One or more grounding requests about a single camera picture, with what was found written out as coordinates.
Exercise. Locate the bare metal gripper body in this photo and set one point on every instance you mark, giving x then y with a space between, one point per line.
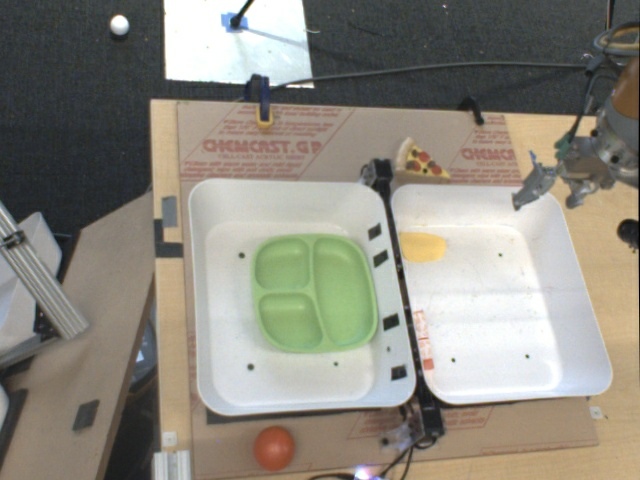
590 165

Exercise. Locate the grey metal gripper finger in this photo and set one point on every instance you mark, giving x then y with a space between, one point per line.
535 184
580 194

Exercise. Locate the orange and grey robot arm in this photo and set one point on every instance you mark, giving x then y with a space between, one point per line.
628 88

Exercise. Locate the toy pizza slice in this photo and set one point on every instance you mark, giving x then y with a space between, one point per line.
420 163

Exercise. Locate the yellow oval biscuit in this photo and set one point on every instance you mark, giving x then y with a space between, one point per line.
422 248

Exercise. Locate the white plastic tray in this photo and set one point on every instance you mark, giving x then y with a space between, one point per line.
230 298
490 313

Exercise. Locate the thin black and white rod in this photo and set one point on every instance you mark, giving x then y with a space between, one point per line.
406 293

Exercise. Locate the brown cardboard board red print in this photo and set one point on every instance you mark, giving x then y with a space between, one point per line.
330 140

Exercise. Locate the green divided plate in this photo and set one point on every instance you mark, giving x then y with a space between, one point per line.
315 293

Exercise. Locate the orange-red ball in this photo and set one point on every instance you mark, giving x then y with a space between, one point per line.
274 448

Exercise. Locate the small white ball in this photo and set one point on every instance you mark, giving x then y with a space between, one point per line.
119 24

